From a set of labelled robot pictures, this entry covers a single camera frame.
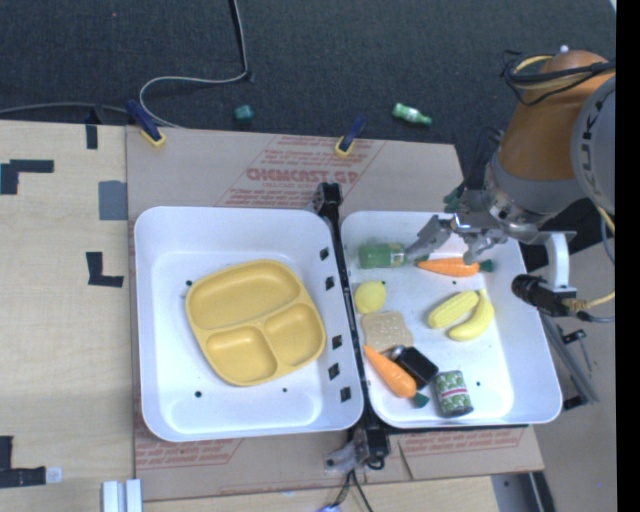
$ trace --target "toy lemon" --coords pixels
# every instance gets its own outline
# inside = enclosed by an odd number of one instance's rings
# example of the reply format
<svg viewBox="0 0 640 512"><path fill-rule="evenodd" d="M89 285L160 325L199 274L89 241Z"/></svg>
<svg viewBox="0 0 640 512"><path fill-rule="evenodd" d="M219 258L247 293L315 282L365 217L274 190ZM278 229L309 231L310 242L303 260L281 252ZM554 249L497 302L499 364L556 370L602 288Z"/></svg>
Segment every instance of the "toy lemon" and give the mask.
<svg viewBox="0 0 640 512"><path fill-rule="evenodd" d="M356 288L354 295L356 309L363 315L378 311L386 298L387 289L383 281L365 281Z"/></svg>

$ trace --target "toy carrot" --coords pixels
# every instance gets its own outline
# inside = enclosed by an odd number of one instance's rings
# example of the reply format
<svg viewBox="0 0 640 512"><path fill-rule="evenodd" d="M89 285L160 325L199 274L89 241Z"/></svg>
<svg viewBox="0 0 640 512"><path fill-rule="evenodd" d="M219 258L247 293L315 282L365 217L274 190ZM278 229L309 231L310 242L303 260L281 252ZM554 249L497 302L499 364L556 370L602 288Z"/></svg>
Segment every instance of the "toy carrot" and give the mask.
<svg viewBox="0 0 640 512"><path fill-rule="evenodd" d="M478 273L478 271L492 272L493 262L485 260L467 265L462 256L452 256L450 258L428 258L416 260L416 266L423 270L429 270L437 274L444 274L452 277L467 277Z"/></svg>
<svg viewBox="0 0 640 512"><path fill-rule="evenodd" d="M363 350L371 366L378 372L391 391L401 398L413 398L418 407L427 405L429 399L417 392L416 381L411 375L370 346L363 345Z"/></svg>

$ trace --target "small can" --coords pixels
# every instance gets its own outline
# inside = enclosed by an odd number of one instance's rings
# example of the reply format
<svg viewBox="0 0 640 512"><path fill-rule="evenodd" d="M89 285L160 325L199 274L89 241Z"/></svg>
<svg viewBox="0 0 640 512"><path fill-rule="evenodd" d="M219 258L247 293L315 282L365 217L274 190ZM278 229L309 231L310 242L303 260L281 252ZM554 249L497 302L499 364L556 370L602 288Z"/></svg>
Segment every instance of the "small can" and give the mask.
<svg viewBox="0 0 640 512"><path fill-rule="evenodd" d="M453 370L439 373L435 377L434 386L443 416L452 418L473 411L471 398L461 371Z"/></svg>

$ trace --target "yellow plastic plate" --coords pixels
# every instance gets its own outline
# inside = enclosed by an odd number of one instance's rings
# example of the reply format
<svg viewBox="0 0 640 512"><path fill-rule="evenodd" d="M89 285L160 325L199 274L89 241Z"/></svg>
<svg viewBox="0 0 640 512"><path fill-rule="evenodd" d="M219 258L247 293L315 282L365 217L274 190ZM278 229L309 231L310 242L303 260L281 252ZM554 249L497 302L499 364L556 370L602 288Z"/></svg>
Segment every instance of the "yellow plastic plate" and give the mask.
<svg viewBox="0 0 640 512"><path fill-rule="evenodd" d="M189 325L214 371L236 386L281 377L315 360L326 334L298 276L275 260L234 265L196 281Z"/></svg>

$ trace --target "yellow banana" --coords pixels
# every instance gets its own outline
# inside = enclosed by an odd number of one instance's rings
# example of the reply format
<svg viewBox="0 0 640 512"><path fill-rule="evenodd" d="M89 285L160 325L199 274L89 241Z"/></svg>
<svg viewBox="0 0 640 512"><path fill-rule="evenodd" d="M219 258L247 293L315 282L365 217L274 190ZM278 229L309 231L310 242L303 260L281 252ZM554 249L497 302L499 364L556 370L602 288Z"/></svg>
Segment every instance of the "yellow banana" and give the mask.
<svg viewBox="0 0 640 512"><path fill-rule="evenodd" d="M470 311L478 300L478 294L473 290L456 293L429 313L427 325L433 329L446 327Z"/></svg>
<svg viewBox="0 0 640 512"><path fill-rule="evenodd" d="M493 318L493 305L487 298L486 290L480 290L478 306L469 320L449 329L447 335L456 341L468 341L482 334Z"/></svg>

